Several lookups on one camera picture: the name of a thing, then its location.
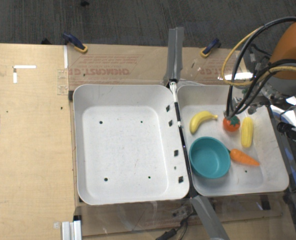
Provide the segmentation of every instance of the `white plastic tray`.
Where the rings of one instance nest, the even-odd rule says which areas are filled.
[[[167,88],[86,84],[74,91],[73,103],[77,185],[84,202],[174,200],[188,193],[173,96]]]
[[[251,115],[254,121],[253,143],[250,148],[241,145],[241,131],[227,133],[222,126],[223,112],[226,109],[228,86],[184,85],[178,89],[178,103],[184,127],[184,138],[187,151],[192,142],[202,136],[217,138],[228,149],[243,150],[261,165],[247,166],[231,161],[228,173],[219,179],[206,179],[193,174],[193,185],[196,191],[208,197],[229,196],[238,194],[279,192],[289,185],[287,173],[276,136],[266,107],[257,109]],[[208,110],[218,115],[218,120],[203,122],[195,134],[189,131],[192,116],[200,111]],[[246,112],[238,115],[240,121],[248,116]]]

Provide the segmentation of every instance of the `gray carpet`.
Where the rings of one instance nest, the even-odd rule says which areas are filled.
[[[167,46],[168,29],[184,26],[185,47],[218,38],[232,48],[262,24],[296,15],[296,0],[86,1],[0,0],[0,43],[61,45],[66,31],[86,44]]]

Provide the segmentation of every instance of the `blue bowl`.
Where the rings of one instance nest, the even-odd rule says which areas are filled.
[[[192,171],[201,177],[217,179],[230,168],[231,158],[222,142],[212,137],[196,139],[189,150]]]

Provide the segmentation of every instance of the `cable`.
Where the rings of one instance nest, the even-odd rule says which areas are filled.
[[[252,44],[251,45],[251,47],[253,47],[254,49],[256,49],[258,52],[261,52],[261,53],[263,53],[263,54],[265,54],[265,55],[267,55],[267,56],[272,56],[272,53],[269,53],[269,52],[267,52],[267,51],[265,51],[265,50],[262,50],[262,49],[260,49],[259,47],[257,47],[257,45],[256,44]]]
[[[260,75],[257,76],[253,81],[251,86],[249,87],[246,95],[242,99],[242,101],[238,104],[236,110],[233,111],[232,115],[229,116],[228,118],[232,118],[235,115],[238,115],[242,113],[247,107],[251,104],[251,102],[255,99],[255,97],[259,94],[263,86],[267,83],[267,81],[277,72],[282,72],[282,71],[294,71],[296,72],[296,67],[294,66],[277,66],[273,68],[265,68],[263,71],[260,72]],[[258,83],[261,82],[260,87],[256,90],[255,94],[252,95],[252,98],[250,101],[246,102],[247,99],[249,98],[254,86]]]
[[[180,226],[177,228],[177,229],[171,229],[169,231],[166,231],[163,235],[161,235],[160,237],[156,238],[156,240],[167,240],[171,237],[173,237],[174,235],[177,234],[177,232],[183,228],[183,231],[181,232],[181,235],[179,237],[179,240],[182,240],[184,234],[186,233],[187,229],[188,229],[188,219],[190,216],[192,215],[196,215],[196,212],[192,212],[190,213],[188,216],[186,216],[185,218],[183,218],[181,221],[180,221]]]
[[[271,21],[263,26],[261,26],[260,28],[254,30],[253,32],[251,32],[250,34],[248,34],[245,38],[243,38],[232,50],[231,52],[228,54],[226,60],[224,61],[223,63],[223,66],[222,66],[222,69],[221,69],[221,75],[222,75],[222,78],[224,80],[224,82],[226,83],[227,80],[225,79],[225,76],[224,76],[224,69],[226,67],[226,64],[229,60],[229,58],[232,56],[232,53],[244,42],[246,41],[246,43],[243,45],[240,53],[238,54],[238,57],[237,57],[237,60],[234,64],[234,67],[233,67],[233,71],[232,71],[232,77],[231,77],[231,81],[228,82],[228,84],[230,85],[229,87],[229,92],[228,92],[228,98],[227,98],[227,106],[226,106],[226,117],[229,116],[229,113],[230,113],[230,109],[231,111],[233,112],[233,106],[231,104],[231,100],[232,100],[232,92],[233,92],[233,84],[231,83],[234,83],[234,79],[235,79],[235,76],[236,76],[236,73],[237,73],[237,69],[240,65],[240,62],[241,62],[241,59],[243,58],[244,56],[244,53],[246,51],[246,49],[248,48],[248,46],[250,45],[250,43],[259,35],[261,34],[263,31],[269,29],[270,27],[274,26],[274,25],[277,25],[277,24],[281,24],[281,23],[285,23],[285,22],[296,22],[296,17],[284,17],[284,18],[280,18],[280,19],[277,19],[277,20],[274,20],[274,21]],[[239,86],[245,86],[245,83],[240,83]]]

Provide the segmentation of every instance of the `metal bracket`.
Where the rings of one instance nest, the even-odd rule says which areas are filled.
[[[182,65],[182,46],[184,38],[184,28],[176,27],[169,29],[168,39],[168,62],[167,72],[164,76],[163,83],[168,85],[169,81],[177,82],[180,80]]]
[[[210,238],[229,240],[230,238],[225,232],[208,198],[198,195],[190,200]]]
[[[68,95],[68,69],[57,70],[57,94]]]
[[[82,240],[81,221],[64,221],[61,224],[61,240]]]

